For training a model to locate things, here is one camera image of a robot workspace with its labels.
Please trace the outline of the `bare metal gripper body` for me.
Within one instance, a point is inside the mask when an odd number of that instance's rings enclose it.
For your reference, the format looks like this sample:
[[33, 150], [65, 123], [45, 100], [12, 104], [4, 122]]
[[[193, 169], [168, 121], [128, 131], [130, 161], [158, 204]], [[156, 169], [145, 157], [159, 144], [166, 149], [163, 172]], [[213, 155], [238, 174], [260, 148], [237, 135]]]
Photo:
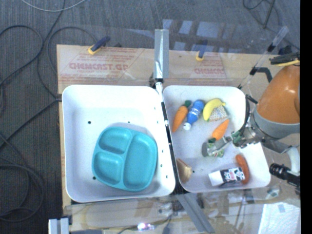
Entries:
[[249, 126], [232, 133], [233, 144], [236, 147], [244, 148], [249, 144], [256, 144], [263, 138], [260, 129]]

